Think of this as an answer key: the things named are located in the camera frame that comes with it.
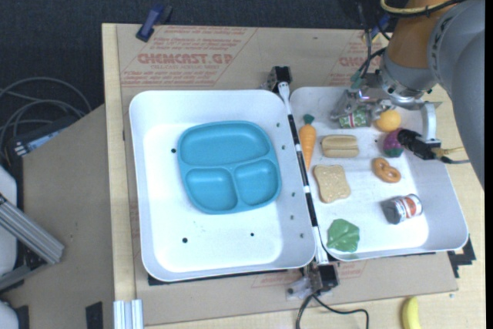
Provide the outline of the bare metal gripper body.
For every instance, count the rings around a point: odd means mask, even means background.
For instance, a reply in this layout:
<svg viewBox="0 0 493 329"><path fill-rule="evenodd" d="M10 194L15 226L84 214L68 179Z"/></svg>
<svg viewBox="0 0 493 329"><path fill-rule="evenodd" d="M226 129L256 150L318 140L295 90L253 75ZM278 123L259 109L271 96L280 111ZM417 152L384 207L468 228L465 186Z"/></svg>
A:
<svg viewBox="0 0 493 329"><path fill-rule="evenodd" d="M367 74L358 87L345 92L345 110L358 106L397 106L418 109L427 92L426 72L375 72Z"/></svg>

